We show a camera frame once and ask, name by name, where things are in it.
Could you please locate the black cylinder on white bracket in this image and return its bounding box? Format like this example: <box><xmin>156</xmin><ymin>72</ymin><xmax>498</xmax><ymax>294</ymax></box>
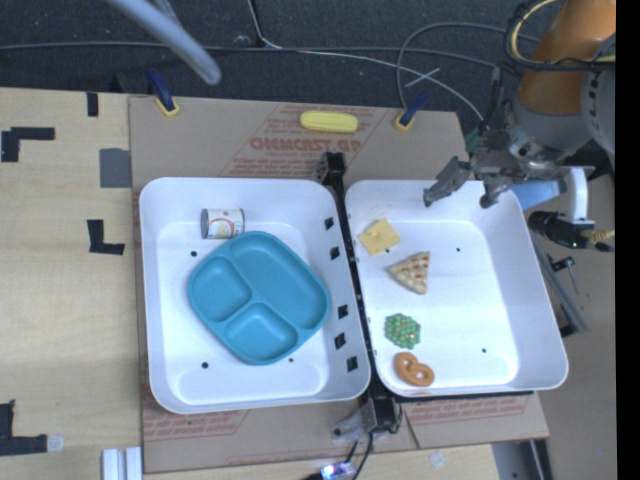
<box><xmin>528</xmin><ymin>166</ymin><xmax>597</xmax><ymax>250</ymax></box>

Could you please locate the beige pizza slice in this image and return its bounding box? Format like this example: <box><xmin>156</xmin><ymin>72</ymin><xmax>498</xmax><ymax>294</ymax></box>
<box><xmin>388</xmin><ymin>251</ymin><xmax>432</xmax><ymax>296</ymax></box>

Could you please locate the black block with thin wires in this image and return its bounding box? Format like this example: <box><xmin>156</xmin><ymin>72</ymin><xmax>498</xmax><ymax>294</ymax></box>
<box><xmin>318</xmin><ymin>151</ymin><xmax>348</xmax><ymax>187</ymax></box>
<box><xmin>366</xmin><ymin>395</ymin><xmax>402</xmax><ymax>435</ymax></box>

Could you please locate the green peas cluster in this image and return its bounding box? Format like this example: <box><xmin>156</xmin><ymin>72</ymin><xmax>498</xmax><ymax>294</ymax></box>
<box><xmin>383</xmin><ymin>312</ymin><xmax>422</xmax><ymax>350</ymax></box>

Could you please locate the blue divided plate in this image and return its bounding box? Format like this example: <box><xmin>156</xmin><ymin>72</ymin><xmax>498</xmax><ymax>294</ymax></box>
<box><xmin>187</xmin><ymin>230</ymin><xmax>332</xmax><ymax>367</ymax></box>

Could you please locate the white plastic tray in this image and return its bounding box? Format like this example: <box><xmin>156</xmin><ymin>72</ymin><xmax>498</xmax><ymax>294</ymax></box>
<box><xmin>344</xmin><ymin>178</ymin><xmax>570</xmax><ymax>398</ymax></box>
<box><xmin>138</xmin><ymin>176</ymin><xmax>372</xmax><ymax>415</ymax></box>

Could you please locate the orange pretzel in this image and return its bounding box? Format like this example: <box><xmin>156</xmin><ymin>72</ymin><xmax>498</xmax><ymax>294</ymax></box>
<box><xmin>393</xmin><ymin>351</ymin><xmax>435</xmax><ymax>388</ymax></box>

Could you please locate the yellow cheese slice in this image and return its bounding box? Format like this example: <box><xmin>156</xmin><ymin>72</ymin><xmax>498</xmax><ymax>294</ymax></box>
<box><xmin>356</xmin><ymin>218</ymin><xmax>401</xmax><ymax>257</ymax></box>

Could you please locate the thin black rod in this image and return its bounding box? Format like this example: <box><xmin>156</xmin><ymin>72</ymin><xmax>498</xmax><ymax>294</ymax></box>
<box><xmin>329</xmin><ymin>172</ymin><xmax>385</xmax><ymax>400</ymax></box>

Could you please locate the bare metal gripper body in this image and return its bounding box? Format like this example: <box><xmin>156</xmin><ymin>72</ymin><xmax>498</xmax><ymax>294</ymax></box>
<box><xmin>468</xmin><ymin>130</ymin><xmax>571</xmax><ymax>183</ymax></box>

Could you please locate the yellow corn cob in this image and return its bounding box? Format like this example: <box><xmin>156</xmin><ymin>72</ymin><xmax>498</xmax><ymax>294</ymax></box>
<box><xmin>299</xmin><ymin>110</ymin><xmax>360</xmax><ymax>135</ymax></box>

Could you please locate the brown cardboard board red print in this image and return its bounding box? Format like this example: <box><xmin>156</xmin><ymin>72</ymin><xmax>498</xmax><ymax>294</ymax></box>
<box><xmin>127</xmin><ymin>95</ymin><xmax>551</xmax><ymax>474</ymax></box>

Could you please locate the small white can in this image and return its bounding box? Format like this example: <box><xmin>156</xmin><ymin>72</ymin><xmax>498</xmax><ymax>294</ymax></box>
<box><xmin>200</xmin><ymin>207</ymin><xmax>246</xmax><ymax>240</ymax></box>

